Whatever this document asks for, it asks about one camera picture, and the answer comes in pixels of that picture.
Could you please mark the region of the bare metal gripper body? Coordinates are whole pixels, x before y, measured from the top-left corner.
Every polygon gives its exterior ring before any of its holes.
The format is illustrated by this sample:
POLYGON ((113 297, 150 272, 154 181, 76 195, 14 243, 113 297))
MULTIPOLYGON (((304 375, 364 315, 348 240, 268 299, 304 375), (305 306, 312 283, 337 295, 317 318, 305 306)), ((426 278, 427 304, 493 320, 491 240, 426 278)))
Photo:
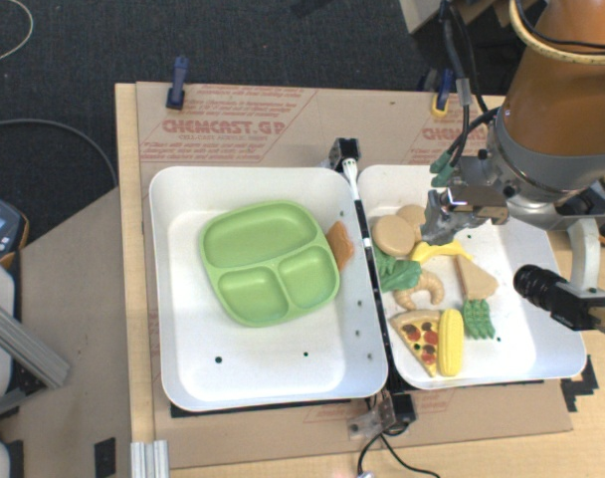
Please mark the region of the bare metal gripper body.
POLYGON ((497 150, 483 149, 475 156, 460 159, 446 192, 446 204, 452 211, 472 215, 502 225, 511 219, 542 230, 565 230, 581 218, 589 216, 583 208, 564 209, 564 203, 575 197, 575 188, 558 188, 534 176, 543 173, 543 161, 532 157, 533 171, 524 172, 508 162, 497 150))

